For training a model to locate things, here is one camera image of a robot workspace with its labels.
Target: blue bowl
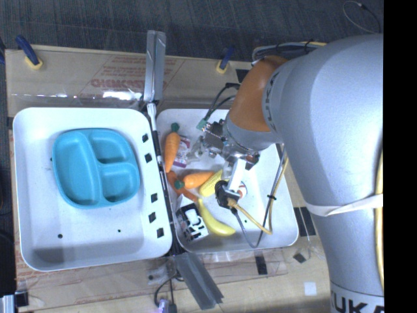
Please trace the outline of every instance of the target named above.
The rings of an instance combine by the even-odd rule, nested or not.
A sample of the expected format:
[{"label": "blue bowl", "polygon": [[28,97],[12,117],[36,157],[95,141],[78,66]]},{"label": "blue bowl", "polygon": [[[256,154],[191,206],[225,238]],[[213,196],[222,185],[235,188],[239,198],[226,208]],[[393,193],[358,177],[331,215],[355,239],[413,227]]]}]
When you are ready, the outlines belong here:
[{"label": "blue bowl", "polygon": [[52,161],[59,192],[74,207],[123,203],[140,187],[135,154],[126,138],[114,130],[64,132],[53,144]]}]

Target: carrot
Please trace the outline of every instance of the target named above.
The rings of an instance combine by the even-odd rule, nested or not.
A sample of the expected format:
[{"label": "carrot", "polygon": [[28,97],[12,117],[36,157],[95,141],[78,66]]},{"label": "carrot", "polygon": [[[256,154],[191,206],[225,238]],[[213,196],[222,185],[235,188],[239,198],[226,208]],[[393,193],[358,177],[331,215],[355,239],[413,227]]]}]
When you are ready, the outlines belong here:
[{"label": "carrot", "polygon": [[204,182],[214,175],[213,171],[201,171],[185,175],[182,181],[187,189],[193,189],[201,186]]},{"label": "carrot", "polygon": [[165,140],[165,172],[168,173],[171,170],[172,165],[174,164],[175,157],[177,156],[178,148],[180,147],[181,138],[177,131],[180,126],[176,123],[171,124],[172,132],[168,134],[167,139]]},{"label": "carrot", "polygon": [[174,191],[177,193],[178,196],[183,194],[184,196],[186,196],[187,198],[192,200],[194,203],[198,202],[198,197],[195,194],[188,191],[183,186],[178,187],[178,188],[176,187],[175,182],[178,181],[178,177],[177,177],[177,174],[174,171],[171,170],[167,173],[167,179],[168,179],[169,184],[173,187]]}]

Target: yellow corn cob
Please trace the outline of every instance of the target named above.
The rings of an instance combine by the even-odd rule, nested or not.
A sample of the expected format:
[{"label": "yellow corn cob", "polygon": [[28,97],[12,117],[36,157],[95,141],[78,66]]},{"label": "yellow corn cob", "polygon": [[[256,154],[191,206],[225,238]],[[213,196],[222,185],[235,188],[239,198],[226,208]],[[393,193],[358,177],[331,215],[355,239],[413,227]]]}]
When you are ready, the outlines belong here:
[{"label": "yellow corn cob", "polygon": [[210,179],[203,183],[203,185],[198,190],[198,193],[202,195],[202,197],[209,197],[215,193],[214,186],[218,181],[222,179],[222,172],[223,170],[219,170],[212,177],[210,177]]}]

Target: yellow banana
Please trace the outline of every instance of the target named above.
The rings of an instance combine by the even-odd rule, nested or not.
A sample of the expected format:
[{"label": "yellow banana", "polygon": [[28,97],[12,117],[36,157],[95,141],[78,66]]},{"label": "yellow banana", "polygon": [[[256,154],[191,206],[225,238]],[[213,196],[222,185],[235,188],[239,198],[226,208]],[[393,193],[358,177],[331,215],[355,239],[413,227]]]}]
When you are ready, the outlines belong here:
[{"label": "yellow banana", "polygon": [[198,199],[197,207],[198,211],[200,212],[201,218],[203,218],[208,230],[211,231],[213,234],[220,235],[222,237],[228,237],[236,233],[236,230],[234,228],[216,220],[212,216],[210,211],[204,206],[203,200],[201,198]]}]

